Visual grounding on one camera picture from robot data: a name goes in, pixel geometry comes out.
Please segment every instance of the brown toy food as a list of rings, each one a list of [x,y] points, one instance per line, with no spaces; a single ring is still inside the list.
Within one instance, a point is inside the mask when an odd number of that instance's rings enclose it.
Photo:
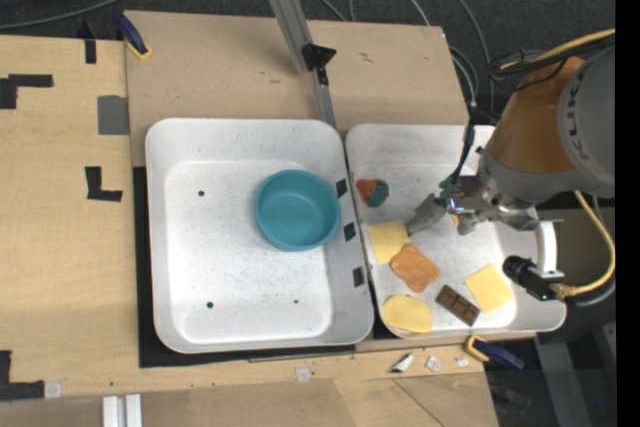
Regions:
[[[440,275],[440,269],[413,244],[405,244],[389,262],[391,269],[416,293],[424,292]]]

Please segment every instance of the brown chocolate piece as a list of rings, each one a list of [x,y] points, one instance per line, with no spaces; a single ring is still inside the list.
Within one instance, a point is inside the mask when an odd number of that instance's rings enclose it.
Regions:
[[[442,287],[436,297],[436,302],[468,326],[472,326],[480,315],[480,308],[467,301],[449,285]]]
[[[391,269],[416,293],[424,292],[440,275],[440,269],[413,244],[405,244],[389,262]]]

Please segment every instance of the brown cylinder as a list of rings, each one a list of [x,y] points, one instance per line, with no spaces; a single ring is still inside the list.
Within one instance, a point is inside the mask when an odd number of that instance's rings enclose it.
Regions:
[[[584,59],[571,57],[552,78],[559,63],[532,71],[520,83],[540,83],[515,92],[489,141],[489,148],[502,165],[529,173],[571,171],[558,134],[558,102],[567,81]]]

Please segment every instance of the white tray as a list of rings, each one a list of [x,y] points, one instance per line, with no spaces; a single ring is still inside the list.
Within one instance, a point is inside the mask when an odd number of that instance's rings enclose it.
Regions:
[[[394,294],[410,295],[431,307],[433,331],[428,335],[407,334],[387,328],[402,338],[433,338],[455,335],[551,331],[559,327],[566,306],[559,301],[540,302],[522,287],[505,277],[515,300],[497,310],[481,313],[470,328],[436,303],[435,298],[447,284],[477,304],[464,278],[486,265],[500,270],[510,255],[537,259],[538,247],[533,232],[517,232],[500,223],[481,223],[475,232],[461,236],[448,216],[429,230],[418,232],[411,242],[440,269],[439,278],[416,294],[398,278],[389,264],[376,259],[367,226],[386,221],[408,222],[414,209],[430,194],[439,193],[438,184],[455,169],[462,149],[463,126],[364,124],[347,134],[346,151],[350,176],[355,187],[361,178],[382,179],[389,184],[389,197],[379,207],[368,207],[356,193],[355,204],[361,223],[365,251],[378,304]],[[476,128],[474,149],[483,146],[493,127]],[[463,169],[475,174],[478,154],[472,151]]]
[[[165,345],[183,353],[310,347],[369,333],[364,250],[333,128],[167,119],[149,130],[146,159],[154,324]],[[334,188],[346,183],[341,226],[319,248],[281,251],[260,232],[255,193],[283,169],[315,173]]]

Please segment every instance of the blue bowl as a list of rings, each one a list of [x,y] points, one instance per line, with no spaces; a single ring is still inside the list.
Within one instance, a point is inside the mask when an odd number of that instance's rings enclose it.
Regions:
[[[262,182],[255,214],[267,240],[285,251],[321,246],[340,224],[340,205],[331,187],[312,173],[293,169]]]

